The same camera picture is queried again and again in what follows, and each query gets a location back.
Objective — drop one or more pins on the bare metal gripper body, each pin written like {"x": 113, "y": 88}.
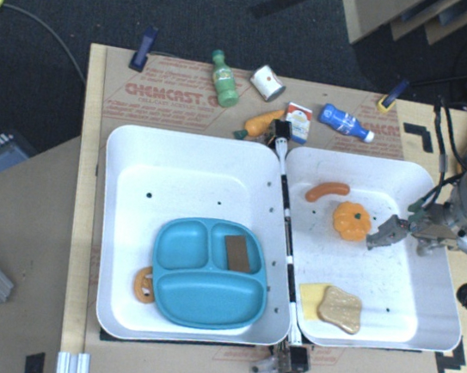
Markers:
{"x": 437, "y": 233}

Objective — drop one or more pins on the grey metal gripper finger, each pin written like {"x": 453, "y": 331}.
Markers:
{"x": 394, "y": 224}
{"x": 381, "y": 241}

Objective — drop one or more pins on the white plastic tray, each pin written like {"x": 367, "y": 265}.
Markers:
{"x": 199, "y": 185}
{"x": 381, "y": 273}

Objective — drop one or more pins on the orange pumpkin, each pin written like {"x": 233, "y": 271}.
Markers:
{"x": 350, "y": 222}

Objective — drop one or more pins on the orange sausage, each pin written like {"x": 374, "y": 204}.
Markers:
{"x": 327, "y": 191}

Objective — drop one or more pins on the tan bread slice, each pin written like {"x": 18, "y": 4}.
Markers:
{"x": 341, "y": 310}

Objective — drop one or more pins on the yellow cheese slice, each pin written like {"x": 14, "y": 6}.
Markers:
{"x": 308, "y": 299}

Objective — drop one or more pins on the thin black and white rod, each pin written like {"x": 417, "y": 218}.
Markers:
{"x": 287, "y": 215}

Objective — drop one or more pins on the blue bottle white cap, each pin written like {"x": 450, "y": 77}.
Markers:
{"x": 341, "y": 120}

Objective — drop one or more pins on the white and orange carton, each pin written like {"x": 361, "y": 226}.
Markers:
{"x": 298, "y": 122}

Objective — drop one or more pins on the brown rectangular biscuit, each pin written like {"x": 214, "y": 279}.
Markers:
{"x": 237, "y": 253}

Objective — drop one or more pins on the orange carrot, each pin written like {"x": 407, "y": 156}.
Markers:
{"x": 260, "y": 123}

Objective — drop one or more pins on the blue divided plate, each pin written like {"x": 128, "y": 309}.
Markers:
{"x": 208, "y": 295}

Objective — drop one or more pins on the white can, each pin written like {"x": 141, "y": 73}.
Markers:
{"x": 266, "y": 82}

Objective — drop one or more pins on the green plastic bottle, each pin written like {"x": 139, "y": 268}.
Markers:
{"x": 224, "y": 84}

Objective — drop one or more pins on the orange pretzel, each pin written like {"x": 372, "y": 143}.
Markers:
{"x": 140, "y": 293}

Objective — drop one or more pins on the brown cardboard board red print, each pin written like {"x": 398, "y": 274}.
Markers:
{"x": 168, "y": 98}

